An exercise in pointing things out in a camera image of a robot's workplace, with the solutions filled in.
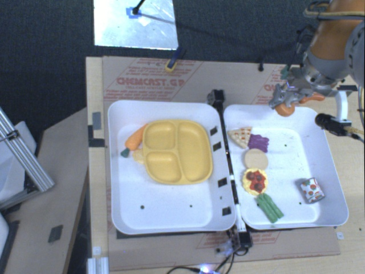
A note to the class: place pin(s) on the brown cardboard board red print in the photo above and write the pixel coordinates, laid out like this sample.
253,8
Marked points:
159,78

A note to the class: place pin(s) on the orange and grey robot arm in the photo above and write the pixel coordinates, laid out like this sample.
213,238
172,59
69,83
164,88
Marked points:
333,38

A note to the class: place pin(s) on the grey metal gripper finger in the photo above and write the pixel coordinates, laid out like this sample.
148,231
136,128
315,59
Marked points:
278,97
293,98

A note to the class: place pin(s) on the thin black and white rod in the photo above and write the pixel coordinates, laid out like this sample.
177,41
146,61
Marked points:
228,158

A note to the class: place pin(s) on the white plastic tray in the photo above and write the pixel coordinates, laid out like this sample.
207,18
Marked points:
171,207
293,164

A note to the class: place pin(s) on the pizza slice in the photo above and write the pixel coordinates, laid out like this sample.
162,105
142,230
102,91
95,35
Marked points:
239,136

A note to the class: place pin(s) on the small can with tomato print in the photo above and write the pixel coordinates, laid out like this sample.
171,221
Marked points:
312,191

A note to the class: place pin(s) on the orange carrot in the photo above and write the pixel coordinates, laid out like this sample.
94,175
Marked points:
135,138

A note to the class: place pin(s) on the pale yellow toy food piece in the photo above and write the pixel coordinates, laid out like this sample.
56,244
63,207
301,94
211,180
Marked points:
138,156

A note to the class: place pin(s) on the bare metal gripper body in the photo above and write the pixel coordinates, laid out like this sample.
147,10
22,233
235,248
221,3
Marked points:
309,83

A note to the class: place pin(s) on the yellow spaghetti with meatballs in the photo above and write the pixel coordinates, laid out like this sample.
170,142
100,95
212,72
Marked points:
254,181

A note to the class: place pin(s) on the beige round biscuit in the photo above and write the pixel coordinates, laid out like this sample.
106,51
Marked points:
255,158

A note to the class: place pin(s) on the yellow divided plate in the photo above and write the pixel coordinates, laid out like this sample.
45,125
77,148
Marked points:
188,147

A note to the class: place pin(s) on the purple grapes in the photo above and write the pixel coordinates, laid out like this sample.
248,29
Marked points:
259,143

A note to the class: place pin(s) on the black cylinder on white bracket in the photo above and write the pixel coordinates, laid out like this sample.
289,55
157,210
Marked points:
330,123

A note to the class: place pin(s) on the green asparagus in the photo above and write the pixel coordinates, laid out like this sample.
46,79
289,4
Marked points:
269,208

